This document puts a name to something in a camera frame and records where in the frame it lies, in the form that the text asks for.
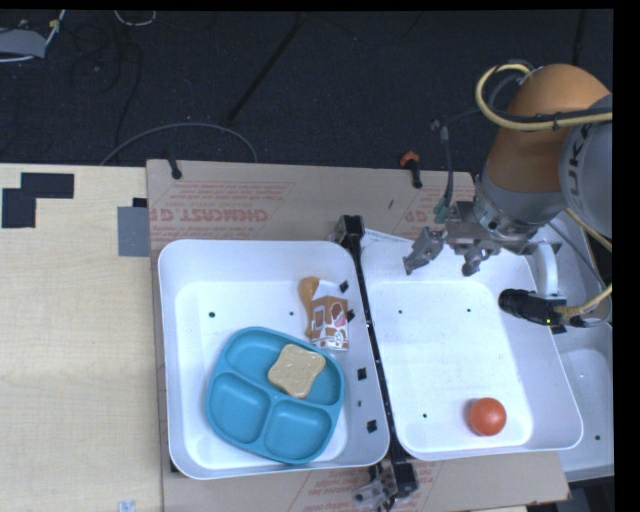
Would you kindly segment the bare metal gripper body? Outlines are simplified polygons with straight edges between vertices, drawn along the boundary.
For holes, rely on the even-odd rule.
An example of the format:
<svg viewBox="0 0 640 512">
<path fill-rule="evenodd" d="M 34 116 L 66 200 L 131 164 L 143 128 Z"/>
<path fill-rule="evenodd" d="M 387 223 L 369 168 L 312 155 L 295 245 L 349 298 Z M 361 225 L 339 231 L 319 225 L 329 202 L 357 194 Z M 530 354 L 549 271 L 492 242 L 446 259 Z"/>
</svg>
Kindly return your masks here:
<svg viewBox="0 0 640 512">
<path fill-rule="evenodd" d="M 457 201 L 445 222 L 446 240 L 458 253 L 519 254 L 531 238 L 531 226 L 504 215 L 491 204 Z"/>
</svg>

